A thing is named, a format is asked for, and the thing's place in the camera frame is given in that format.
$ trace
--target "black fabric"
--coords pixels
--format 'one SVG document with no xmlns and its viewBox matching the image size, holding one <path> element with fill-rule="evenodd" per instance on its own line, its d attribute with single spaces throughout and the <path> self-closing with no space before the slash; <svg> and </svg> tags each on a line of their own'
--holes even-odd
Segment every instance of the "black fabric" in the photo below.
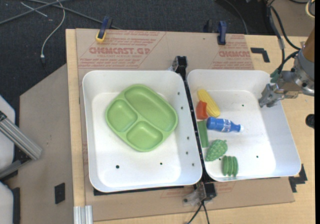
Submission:
<svg viewBox="0 0 320 224">
<path fill-rule="evenodd" d="M 245 19 L 250 34 L 270 34 L 263 2 L 228 1 Z M 40 6 L 22 2 L 33 8 Z M 226 21 L 228 33 L 245 33 L 239 15 L 223 0 L 75 0 L 63 5 L 100 21 L 104 16 L 112 17 L 112 24 L 125 30 L 202 32 L 212 19 L 217 26 L 219 21 Z M 0 21 L 28 10 L 21 0 L 0 0 Z M 66 63 L 65 29 L 100 28 L 95 21 L 67 12 L 63 25 L 44 48 L 43 67 L 40 59 L 43 42 L 60 23 L 63 13 L 55 7 L 40 11 L 47 17 L 33 12 L 0 25 L 0 95 L 8 102 Z"/>
</svg>

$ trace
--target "yellow corn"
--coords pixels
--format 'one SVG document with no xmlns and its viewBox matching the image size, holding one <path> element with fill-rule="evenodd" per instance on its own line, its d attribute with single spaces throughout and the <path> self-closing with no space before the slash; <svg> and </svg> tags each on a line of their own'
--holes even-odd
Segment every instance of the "yellow corn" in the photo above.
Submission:
<svg viewBox="0 0 320 224">
<path fill-rule="evenodd" d="M 220 116 L 220 109 L 214 99 L 209 95 L 205 89 L 200 89 L 197 91 L 198 98 L 200 101 L 206 103 L 206 111 L 208 114 L 214 118 Z"/>
</svg>

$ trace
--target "toy bottle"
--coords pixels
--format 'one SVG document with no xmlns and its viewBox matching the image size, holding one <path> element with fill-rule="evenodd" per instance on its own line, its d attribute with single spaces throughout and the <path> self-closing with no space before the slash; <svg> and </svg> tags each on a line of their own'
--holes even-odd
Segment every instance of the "toy bottle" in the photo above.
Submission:
<svg viewBox="0 0 320 224">
<path fill-rule="evenodd" d="M 215 130 L 223 133 L 242 132 L 244 127 L 241 124 L 234 124 L 228 119 L 209 117 L 206 121 L 206 127 L 209 130 Z"/>
</svg>

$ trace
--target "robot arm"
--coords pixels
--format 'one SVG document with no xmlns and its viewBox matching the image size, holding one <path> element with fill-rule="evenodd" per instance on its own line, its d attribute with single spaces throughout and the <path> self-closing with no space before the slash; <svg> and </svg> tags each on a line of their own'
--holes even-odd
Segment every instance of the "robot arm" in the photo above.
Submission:
<svg viewBox="0 0 320 224">
<path fill-rule="evenodd" d="M 294 99 L 301 93 L 315 96 L 315 29 L 302 49 L 294 55 L 292 69 L 280 70 L 273 79 L 274 83 L 265 86 L 262 97 L 258 100 L 260 107 L 272 107 L 279 100 Z"/>
</svg>

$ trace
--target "green plate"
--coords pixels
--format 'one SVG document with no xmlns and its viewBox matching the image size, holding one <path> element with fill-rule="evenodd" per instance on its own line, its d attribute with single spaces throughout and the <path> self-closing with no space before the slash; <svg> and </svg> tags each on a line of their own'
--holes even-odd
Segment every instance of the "green plate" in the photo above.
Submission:
<svg viewBox="0 0 320 224">
<path fill-rule="evenodd" d="M 175 130 L 175 109 L 151 88 L 135 84 L 123 90 L 108 105 L 109 127 L 135 150 L 154 150 Z"/>
</svg>

